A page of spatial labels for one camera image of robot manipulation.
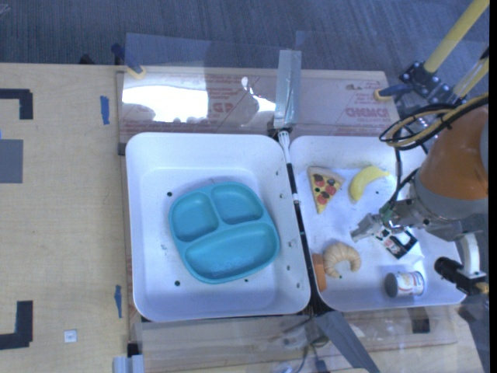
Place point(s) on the black and white carton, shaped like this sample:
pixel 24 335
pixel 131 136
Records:
pixel 400 245

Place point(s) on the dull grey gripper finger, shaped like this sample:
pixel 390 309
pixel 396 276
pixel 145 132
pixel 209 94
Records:
pixel 367 227

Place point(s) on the black cylinder on white bracket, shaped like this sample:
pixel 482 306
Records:
pixel 458 272

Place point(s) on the small white can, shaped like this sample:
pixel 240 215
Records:
pixel 407 284

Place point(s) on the white plastic tray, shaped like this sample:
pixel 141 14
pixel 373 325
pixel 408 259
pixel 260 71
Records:
pixel 155 224
pixel 361 224

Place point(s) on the yellow banana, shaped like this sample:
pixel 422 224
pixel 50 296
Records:
pixel 361 183

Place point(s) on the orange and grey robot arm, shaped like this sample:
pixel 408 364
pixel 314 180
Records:
pixel 452 169

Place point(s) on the toy pizza slice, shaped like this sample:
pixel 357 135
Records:
pixel 323 192

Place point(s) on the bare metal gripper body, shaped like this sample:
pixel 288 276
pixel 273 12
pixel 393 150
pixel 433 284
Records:
pixel 407 214

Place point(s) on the orange toy carrot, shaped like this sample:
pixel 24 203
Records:
pixel 320 272

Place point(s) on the tan toy croissant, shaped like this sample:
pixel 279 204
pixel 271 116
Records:
pixel 341 255

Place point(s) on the blue divided plate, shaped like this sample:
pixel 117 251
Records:
pixel 223 233

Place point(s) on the brown cardboard board red print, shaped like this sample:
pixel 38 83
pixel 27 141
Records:
pixel 330 103

